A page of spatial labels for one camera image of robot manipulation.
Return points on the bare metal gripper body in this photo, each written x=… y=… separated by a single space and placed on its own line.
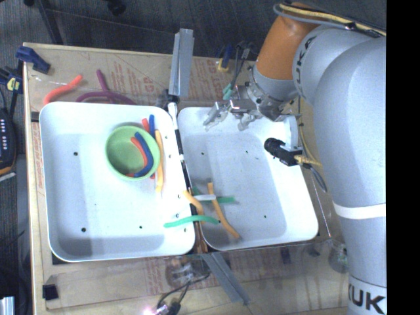
x=262 y=108

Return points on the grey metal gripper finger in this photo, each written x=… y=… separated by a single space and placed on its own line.
x=214 y=114
x=246 y=120

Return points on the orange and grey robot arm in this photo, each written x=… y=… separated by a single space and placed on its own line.
x=348 y=110

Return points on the white plastic tray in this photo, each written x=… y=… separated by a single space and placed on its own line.
x=249 y=182
x=98 y=208

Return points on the orange foam tube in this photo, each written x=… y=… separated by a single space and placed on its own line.
x=196 y=203
x=160 y=144
x=220 y=213

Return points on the blue foam tube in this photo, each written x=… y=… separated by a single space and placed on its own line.
x=148 y=154

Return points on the green foam tube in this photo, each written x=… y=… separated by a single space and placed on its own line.
x=183 y=220
x=226 y=199

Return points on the short white foam tube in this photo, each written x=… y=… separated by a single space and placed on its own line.
x=205 y=197

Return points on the green bowl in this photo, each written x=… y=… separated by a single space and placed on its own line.
x=119 y=153

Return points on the purple foam tube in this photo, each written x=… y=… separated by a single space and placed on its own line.
x=105 y=94

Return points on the coral red foam tube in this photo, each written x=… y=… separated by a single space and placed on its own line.
x=60 y=90

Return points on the brown cardboard board red print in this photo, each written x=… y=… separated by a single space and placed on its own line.
x=131 y=274

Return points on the black cylinder on white bracket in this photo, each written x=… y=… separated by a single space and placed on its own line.
x=285 y=152

